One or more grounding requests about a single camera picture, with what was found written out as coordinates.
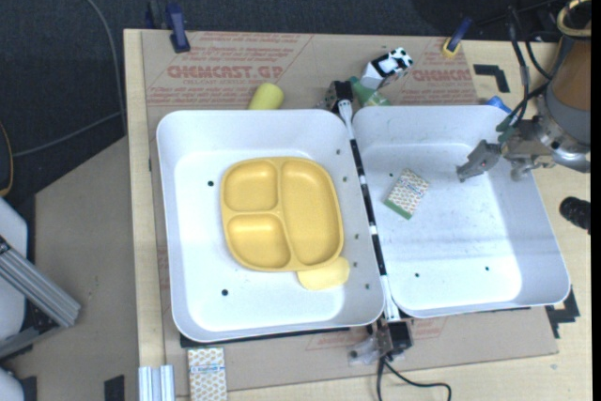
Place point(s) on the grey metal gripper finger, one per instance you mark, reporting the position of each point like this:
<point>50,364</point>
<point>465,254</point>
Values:
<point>520,169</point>
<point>480,158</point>

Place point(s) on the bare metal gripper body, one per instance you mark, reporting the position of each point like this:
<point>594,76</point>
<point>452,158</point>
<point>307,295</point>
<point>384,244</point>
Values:
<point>526,143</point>

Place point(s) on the blue rounded object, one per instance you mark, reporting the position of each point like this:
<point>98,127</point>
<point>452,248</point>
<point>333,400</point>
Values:
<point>498,103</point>

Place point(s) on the orange patterned packet, green edge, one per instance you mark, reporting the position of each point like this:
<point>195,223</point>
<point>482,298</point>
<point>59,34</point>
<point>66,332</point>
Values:
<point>406,194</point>

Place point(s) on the white plastic tray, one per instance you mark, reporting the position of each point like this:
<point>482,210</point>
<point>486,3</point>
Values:
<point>197,305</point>
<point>460,244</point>

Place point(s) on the thin black and white rod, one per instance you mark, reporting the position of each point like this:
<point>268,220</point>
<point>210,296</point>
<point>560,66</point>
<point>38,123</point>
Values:
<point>366,197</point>

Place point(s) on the black and white carton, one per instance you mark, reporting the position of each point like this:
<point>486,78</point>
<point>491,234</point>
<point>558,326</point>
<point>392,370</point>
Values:
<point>387,66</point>

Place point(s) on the yellow divided plate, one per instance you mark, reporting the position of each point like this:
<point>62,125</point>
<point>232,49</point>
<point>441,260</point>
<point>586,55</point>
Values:
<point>307,206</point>

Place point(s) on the pale yellow oval slice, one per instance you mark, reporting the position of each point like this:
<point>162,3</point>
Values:
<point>326,278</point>

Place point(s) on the yellow rounded cylinder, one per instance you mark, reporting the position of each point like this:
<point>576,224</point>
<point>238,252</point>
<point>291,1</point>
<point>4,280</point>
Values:
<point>266,97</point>

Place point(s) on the brown cardboard board, red print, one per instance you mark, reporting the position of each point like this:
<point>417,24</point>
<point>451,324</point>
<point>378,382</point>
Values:
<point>225,75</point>

